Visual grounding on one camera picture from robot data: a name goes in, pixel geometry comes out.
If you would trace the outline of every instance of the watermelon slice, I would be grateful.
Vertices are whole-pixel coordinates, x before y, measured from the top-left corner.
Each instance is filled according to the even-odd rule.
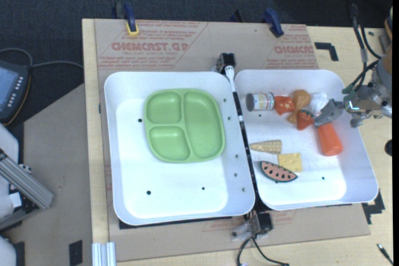
[[[298,175],[291,172],[289,169],[268,161],[261,161],[261,167],[264,174],[276,182],[291,182],[298,177]]]

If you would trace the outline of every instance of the white container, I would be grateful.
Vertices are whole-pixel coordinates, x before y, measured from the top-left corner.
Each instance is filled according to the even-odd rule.
[[[243,109],[248,143],[281,140],[281,153],[300,153],[303,170],[289,183],[275,183],[266,177],[259,161],[278,164],[277,155],[251,150],[256,183],[263,203],[271,209],[286,210],[372,201],[378,194],[377,180],[358,128],[350,126],[351,116],[344,112],[333,122],[344,147],[336,156],[321,153],[315,127],[300,131],[287,120],[290,113],[249,112],[245,108],[249,92],[290,95],[303,89],[325,92],[328,98],[342,101],[344,84],[328,70],[243,70],[235,78]]]
[[[171,88],[208,92],[218,103],[223,152],[210,161],[167,163],[146,138],[145,100]],[[140,226],[245,215],[255,201],[234,98],[215,72],[117,72],[104,85],[112,167],[113,205],[119,219]]]
[[[282,153],[300,153],[303,170],[289,183],[275,183],[261,171],[261,160],[277,155],[251,150],[261,201],[275,210],[372,201],[378,185],[358,128],[350,115],[334,121],[344,146],[323,156],[314,126],[299,131],[278,115],[246,110],[246,95],[294,90],[325,92],[341,101],[344,85],[326,70],[243,70],[235,78],[248,142],[282,140]],[[224,151],[200,163],[167,163],[151,152],[143,122],[149,95],[171,88],[195,88],[218,103],[226,138]],[[133,226],[245,215],[255,195],[244,141],[227,78],[216,72],[117,72],[104,86],[112,165],[113,205],[119,219]]]

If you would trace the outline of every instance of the green plate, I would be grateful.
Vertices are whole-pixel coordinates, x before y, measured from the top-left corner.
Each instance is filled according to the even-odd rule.
[[[208,161],[224,149],[220,110],[205,91],[173,89],[151,94],[145,102],[144,122],[148,144],[162,161]]]

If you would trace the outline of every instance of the black cable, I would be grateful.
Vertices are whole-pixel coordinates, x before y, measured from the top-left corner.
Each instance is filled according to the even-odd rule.
[[[359,46],[361,49],[364,49],[364,43],[363,43],[363,39],[362,36],[359,33],[359,21],[358,21],[358,13],[357,13],[357,6],[356,4],[352,4],[352,6],[350,7],[350,18],[352,19],[352,27],[353,27],[353,31],[355,32],[356,38],[357,38],[357,42],[359,43]]]
[[[375,51],[370,47],[370,44],[368,44],[366,32],[365,32],[365,29],[364,29],[364,25],[363,25],[363,22],[362,22],[362,20],[360,18],[360,14],[359,14],[358,11],[356,11],[356,15],[357,15],[357,21],[358,21],[358,23],[360,25],[360,31],[362,32],[363,41],[364,41],[368,51],[370,51],[370,53],[374,57],[376,57],[377,59],[381,59],[381,57],[377,53],[375,53]]]
[[[378,61],[379,60],[376,60],[376,61],[372,62],[371,64],[369,64],[366,67],[366,69],[363,70],[363,72],[360,73],[354,81],[352,81],[352,85],[355,85],[361,78],[364,79],[366,72],[369,71],[370,69],[373,69],[378,64]]]
[[[364,63],[363,63],[363,72],[361,73],[360,82],[358,83],[358,85],[357,85],[356,88],[354,89],[355,92],[363,85],[364,79],[365,79],[365,77],[366,77],[366,73],[367,73],[367,63],[364,62]]]
[[[52,65],[52,64],[69,64],[69,65],[74,65],[75,67],[79,67],[81,69],[84,69],[83,65],[77,64],[76,62],[64,61],[64,60],[43,62],[41,64],[34,64],[34,65],[31,65],[31,68],[43,67],[43,66]]]
[[[275,264],[279,264],[280,266],[289,266],[289,264],[287,263],[283,263],[283,262],[278,262],[276,260],[270,259],[268,258],[265,254],[263,254],[262,250],[260,249],[260,247],[257,245],[256,241],[255,241],[255,237],[252,237],[252,241],[254,242],[257,250],[259,251],[259,253],[261,253],[261,255],[268,260],[269,262],[275,263]]]
[[[237,266],[241,266],[241,262],[239,261],[239,258],[241,256],[241,253],[243,252],[245,246],[248,244],[248,242],[251,240],[251,238],[246,239],[241,246],[238,249],[238,253],[237,253]]]
[[[32,55],[30,53],[28,53],[28,51],[21,49],[21,48],[5,48],[5,49],[0,49],[0,54],[4,53],[4,52],[10,52],[10,51],[18,51],[23,53],[24,55],[26,55],[29,58],[29,66],[32,66],[33,64],[33,58]]]
[[[288,263],[278,262],[277,260],[273,260],[273,259],[270,259],[269,257],[267,257],[267,256],[262,252],[261,248],[258,246],[257,242],[255,241],[255,237],[250,237],[250,238],[246,239],[246,240],[241,244],[241,246],[239,247],[238,253],[237,253],[237,266],[241,266],[241,262],[240,262],[241,253],[243,252],[245,246],[248,244],[248,242],[249,242],[251,239],[252,239],[252,241],[254,242],[254,244],[255,244],[257,250],[259,251],[259,253],[263,256],[263,258],[265,258],[266,260],[268,260],[270,263],[275,263],[275,264],[278,264],[278,265],[280,265],[280,266],[289,266]]]

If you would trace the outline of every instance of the metal bracket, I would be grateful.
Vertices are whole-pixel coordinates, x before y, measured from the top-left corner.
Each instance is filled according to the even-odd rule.
[[[0,176],[6,179],[26,197],[26,199],[34,204],[32,207],[33,210],[29,212],[20,209],[0,219],[0,230],[23,220],[28,214],[31,214],[37,209],[48,209],[50,207],[54,195],[33,178],[24,168],[20,167],[1,148]]]
[[[231,241],[244,241],[259,234],[266,234],[273,229],[270,213],[261,212],[251,216],[245,223],[230,231]]]
[[[228,66],[232,66],[233,68],[236,66],[236,56],[234,53],[222,53],[220,54],[218,61],[216,61],[215,70],[220,74],[225,74],[224,69]]]
[[[115,243],[108,242],[106,244],[92,244],[92,266],[116,266],[117,254],[115,251]]]
[[[327,104],[321,109],[321,114],[314,118],[314,125],[318,128],[320,125],[333,122],[340,117],[344,112],[344,104],[330,99]]]

